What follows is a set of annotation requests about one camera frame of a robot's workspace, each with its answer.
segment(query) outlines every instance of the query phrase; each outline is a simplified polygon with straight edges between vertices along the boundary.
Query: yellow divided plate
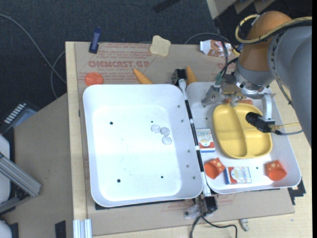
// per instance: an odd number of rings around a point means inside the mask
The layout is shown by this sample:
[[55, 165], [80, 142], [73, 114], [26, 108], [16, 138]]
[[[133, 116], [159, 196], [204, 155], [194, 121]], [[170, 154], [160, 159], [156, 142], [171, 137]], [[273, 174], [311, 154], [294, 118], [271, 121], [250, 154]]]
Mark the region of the yellow divided plate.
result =
[[270, 133], [263, 133], [246, 121], [246, 114], [261, 111], [250, 104], [217, 106], [213, 113], [213, 128], [222, 151], [235, 159], [248, 159], [268, 154], [272, 150]]

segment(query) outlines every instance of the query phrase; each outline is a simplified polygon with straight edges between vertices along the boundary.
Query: carrot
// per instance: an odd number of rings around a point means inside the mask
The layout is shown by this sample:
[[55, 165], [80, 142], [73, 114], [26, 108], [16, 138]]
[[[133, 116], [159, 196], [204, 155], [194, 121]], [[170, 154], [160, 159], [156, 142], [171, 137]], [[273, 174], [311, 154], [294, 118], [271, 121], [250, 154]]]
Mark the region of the carrot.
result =
[[149, 80], [148, 77], [146, 77], [142, 72], [140, 72], [137, 69], [133, 69], [134, 74], [137, 76], [138, 81], [140, 84], [153, 84], [152, 81]]
[[187, 66], [187, 85], [197, 82], [197, 78], [195, 74], [193, 73], [191, 67]]

